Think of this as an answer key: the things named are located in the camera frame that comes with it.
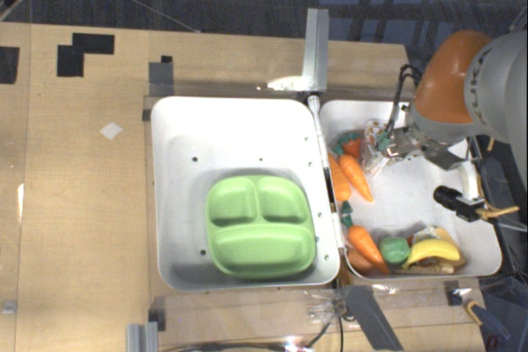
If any brown sausage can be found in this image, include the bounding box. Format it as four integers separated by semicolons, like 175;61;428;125
346;249;375;275

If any white packet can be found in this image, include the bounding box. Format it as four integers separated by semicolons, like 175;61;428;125
412;225;447;246

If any green round toy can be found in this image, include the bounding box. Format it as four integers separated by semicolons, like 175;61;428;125
379;237;412;265

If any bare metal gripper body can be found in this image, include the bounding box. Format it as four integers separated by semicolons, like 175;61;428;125
389;126;428;159

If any clear plastic packet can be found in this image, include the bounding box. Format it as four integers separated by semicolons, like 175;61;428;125
361;118;394;179

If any orange carrot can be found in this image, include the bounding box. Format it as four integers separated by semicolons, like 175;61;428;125
340;212;391;275
332;139;375;204
328;152;354;215

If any white plastic tray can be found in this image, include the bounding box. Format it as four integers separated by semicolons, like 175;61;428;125
150;96;342;293
319;99;503;281

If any black cylinder on white bracket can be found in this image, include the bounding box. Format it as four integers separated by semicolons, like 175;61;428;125
432;160;487;223

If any orange toy with green leaves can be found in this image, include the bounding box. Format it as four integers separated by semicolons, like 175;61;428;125
340;131;365;160

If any yellow banana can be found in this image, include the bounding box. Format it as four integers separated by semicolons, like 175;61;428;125
401;238;461;271

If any green divided plate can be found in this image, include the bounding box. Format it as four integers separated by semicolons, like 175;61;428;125
205;175;318;280

